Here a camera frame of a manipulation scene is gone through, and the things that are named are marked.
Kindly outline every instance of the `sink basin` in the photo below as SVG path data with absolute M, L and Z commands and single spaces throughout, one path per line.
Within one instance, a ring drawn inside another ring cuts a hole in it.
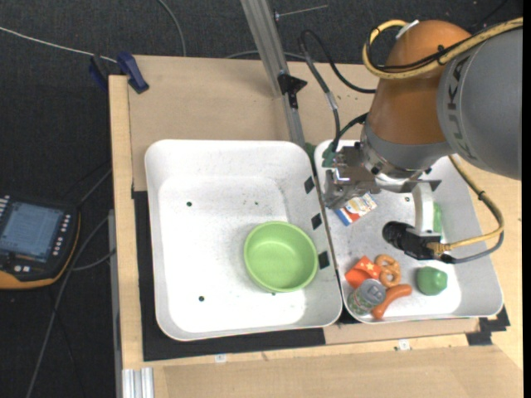
M 322 190 L 326 179 L 321 167 L 323 151 L 330 142 L 323 142 L 315 150 L 318 177 Z M 342 140 L 353 146 L 354 141 Z M 465 181 L 448 158 L 437 161 L 429 174 L 421 179 L 441 180 L 433 192 L 433 199 L 441 208 L 442 239 L 451 243 L 481 235 L 481 228 Z M 373 196 L 377 206 L 349 226 L 330 209 L 325 210 L 334 246 L 343 300 L 348 312 L 363 323 L 396 323 L 439 318 L 490 317 L 497 314 L 503 305 L 503 294 L 498 276 L 489 255 L 464 264 L 444 264 L 437 260 L 415 260 L 403 251 L 394 248 L 382 237 L 382 229 L 389 221 L 415 224 L 415 204 L 411 193 L 381 191 Z M 484 242 L 456 248 L 451 253 L 456 258 L 475 255 L 486 250 Z M 345 274 L 363 257 L 374 260 L 380 254 L 390 255 L 401 266 L 403 284 L 410 284 L 412 294 L 397 299 L 385 312 L 382 319 L 371 314 L 357 315 L 346 305 L 353 288 Z M 417 286 L 417 273 L 423 267 L 439 269 L 447 275 L 447 287 L 440 294 L 427 296 Z
M 343 300 L 312 168 L 289 142 L 163 140 L 145 155 L 155 312 L 191 341 L 334 323 Z M 267 221 L 299 227 L 319 269 L 303 289 L 270 293 L 246 272 L 246 237 Z

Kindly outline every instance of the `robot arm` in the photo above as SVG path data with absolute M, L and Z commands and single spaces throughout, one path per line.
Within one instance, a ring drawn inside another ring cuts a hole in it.
M 365 192 L 411 192 L 433 163 L 453 153 L 520 179 L 522 28 L 520 18 L 471 36 L 448 22 L 418 22 L 403 28 L 385 67 L 372 64 L 366 46 L 365 65 L 381 79 L 360 141 L 326 159 L 333 161 L 324 204 L 339 209 Z M 383 235 L 396 247 L 414 244 L 416 258 L 432 257 L 426 246 L 436 238 L 410 227 L 392 225 Z

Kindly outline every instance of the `blue clamp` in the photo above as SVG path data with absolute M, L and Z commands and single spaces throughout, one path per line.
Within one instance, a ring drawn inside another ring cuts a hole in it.
M 133 55 L 127 51 L 121 51 L 116 57 L 116 61 L 122 72 L 129 76 L 128 82 L 129 85 L 133 87 L 134 91 L 140 94 L 149 88 L 149 84 L 144 81 Z

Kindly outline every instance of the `black object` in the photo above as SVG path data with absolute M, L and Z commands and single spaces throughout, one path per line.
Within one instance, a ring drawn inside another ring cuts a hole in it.
M 252 333 L 198 341 L 176 341 L 164 334 L 155 316 L 153 259 L 147 192 L 134 192 L 137 255 L 139 265 L 140 312 L 144 360 L 215 355 L 228 352 L 254 352 L 324 345 L 322 328 Z
M 92 55 L 90 58 L 89 73 L 104 92 L 109 91 L 109 70 L 107 70 L 99 56 Z
M 290 102 L 290 107 L 292 109 L 298 109 L 299 104 L 297 103 L 297 93 L 308 84 L 307 81 L 300 80 L 294 76 L 282 73 L 277 78 L 279 82 L 280 91 L 283 95 L 288 94 L 288 101 Z
M 324 55 L 326 56 L 326 60 L 330 64 L 330 67 L 334 71 L 334 74 L 345 84 L 349 89 L 356 90 L 358 93 L 366 93 L 366 94 L 374 94 L 376 93 L 376 89 L 364 89 L 363 87 L 358 87 L 357 85 L 352 84 L 350 81 L 348 81 L 344 76 L 341 75 L 341 72 L 339 72 L 338 67 L 335 65 L 334 60 L 332 59 L 332 56 L 330 55 L 330 52 L 324 45 L 321 38 L 313 31 L 311 30 L 304 30 L 300 33 L 299 36 L 299 49 L 304 53 L 307 60 L 312 59 L 309 55 L 308 46 L 306 44 L 305 36 L 310 35 L 312 36 L 320 45 L 321 50 L 323 51 Z
M 323 224 L 321 214 L 315 214 L 312 216 L 312 227 L 314 227 L 314 230 L 317 230 L 317 227 L 319 227 L 321 224 Z
M 306 191 L 306 194 L 310 193 L 312 190 L 314 190 L 315 183 L 314 179 L 310 176 L 308 179 L 304 182 L 304 190 Z
M 78 231 L 74 206 L 0 192 L 0 289 L 56 281 L 70 260 Z
M 325 269 L 326 267 L 330 265 L 329 253 L 327 251 L 321 252 L 319 254 L 318 260 L 319 260 L 319 268 Z
M 425 234 L 418 235 L 409 224 L 389 221 L 382 229 L 383 239 L 406 255 L 416 260 L 433 260 L 435 254 L 426 245 L 430 242 L 440 242 L 441 235 Z
M 473 345 L 492 345 L 492 332 L 505 332 L 510 326 L 509 316 L 505 306 L 496 314 L 496 318 L 480 318 L 480 330 L 474 333 L 467 333 L 466 339 L 468 344 Z

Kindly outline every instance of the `wooden table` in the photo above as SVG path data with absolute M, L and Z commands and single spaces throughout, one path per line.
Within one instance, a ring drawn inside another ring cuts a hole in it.
M 473 178 L 498 203 L 507 224 L 492 259 L 511 325 L 492 333 L 492 345 L 469 346 L 465 333 L 478 332 L 480 323 L 461 318 L 333 325 L 324 329 L 326 345 L 227 354 L 223 362 L 216 356 L 145 362 L 131 193 L 146 188 L 145 150 L 162 138 L 286 140 L 288 131 L 260 61 L 136 59 L 149 91 L 137 95 L 124 76 L 110 78 L 119 356 L 123 369 L 153 368 L 156 398 L 523 396 L 521 182 L 474 167 L 468 167 Z M 371 95 L 347 89 L 328 66 L 318 67 L 336 96 L 342 125 L 367 111 Z M 377 84 L 363 66 L 340 70 L 365 87 Z M 309 82 L 298 94 L 306 141 L 332 138 L 332 114 L 306 65 L 292 62 L 290 73 Z M 345 138 L 359 133 L 354 128 Z M 492 230 L 492 215 L 480 202 L 475 207 L 484 231 Z

